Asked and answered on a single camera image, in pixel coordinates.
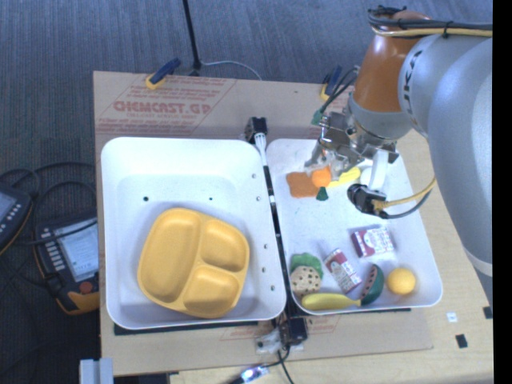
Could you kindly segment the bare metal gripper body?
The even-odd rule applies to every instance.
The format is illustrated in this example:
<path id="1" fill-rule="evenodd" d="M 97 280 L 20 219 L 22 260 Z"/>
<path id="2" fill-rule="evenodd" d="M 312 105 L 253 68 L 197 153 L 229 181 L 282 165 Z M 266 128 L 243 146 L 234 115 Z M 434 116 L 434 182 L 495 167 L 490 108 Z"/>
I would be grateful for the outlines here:
<path id="1" fill-rule="evenodd" d="M 343 167 L 356 166 L 365 159 L 373 160 L 380 150 L 387 155 L 390 164 L 399 157 L 395 140 L 368 132 L 350 113 L 324 114 L 319 126 L 322 130 L 318 144 L 333 153 Z"/>

